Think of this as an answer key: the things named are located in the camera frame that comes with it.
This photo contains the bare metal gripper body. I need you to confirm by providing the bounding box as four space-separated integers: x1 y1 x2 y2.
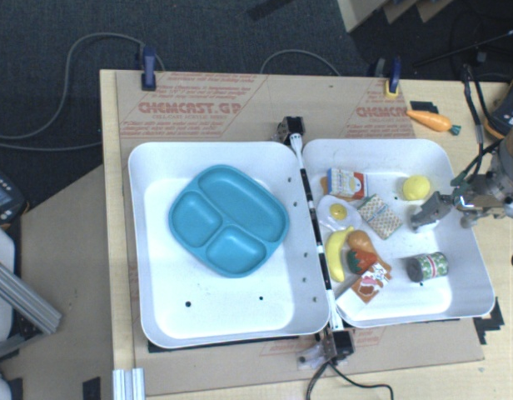
449 168 513 221

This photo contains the yellow lemon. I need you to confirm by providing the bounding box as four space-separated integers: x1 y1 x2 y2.
401 174 431 202

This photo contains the green patterned carton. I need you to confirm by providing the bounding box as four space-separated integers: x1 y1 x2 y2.
356 193 405 241

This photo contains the green and white can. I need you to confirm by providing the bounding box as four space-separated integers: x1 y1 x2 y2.
406 251 450 284

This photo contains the white plastic tray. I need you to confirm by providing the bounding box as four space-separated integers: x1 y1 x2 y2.
127 140 331 349
301 137 497 329

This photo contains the orange chicken drumstick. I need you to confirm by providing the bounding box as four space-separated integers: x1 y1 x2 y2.
346 229 379 258

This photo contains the red strawberry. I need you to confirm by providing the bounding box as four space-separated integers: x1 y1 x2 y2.
346 248 380 276

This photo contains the blue, white and red carton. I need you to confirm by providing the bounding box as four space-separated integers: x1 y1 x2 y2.
326 167 369 202

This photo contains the white fried egg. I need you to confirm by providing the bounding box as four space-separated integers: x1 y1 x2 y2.
316 194 361 233

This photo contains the orange carrot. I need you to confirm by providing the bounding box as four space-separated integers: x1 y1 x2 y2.
406 108 462 135

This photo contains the yellow banana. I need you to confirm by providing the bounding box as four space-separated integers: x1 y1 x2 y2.
325 225 356 283

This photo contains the orange flat toy food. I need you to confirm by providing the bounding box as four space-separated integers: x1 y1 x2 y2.
320 176 360 203

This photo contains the thin black and white rod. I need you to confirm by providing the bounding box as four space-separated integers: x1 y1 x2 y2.
289 132 345 331

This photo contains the blue divided plate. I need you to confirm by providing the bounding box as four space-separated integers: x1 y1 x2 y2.
167 163 291 279

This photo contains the brown cardboard board, red print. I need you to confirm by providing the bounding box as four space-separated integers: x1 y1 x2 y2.
114 70 486 398

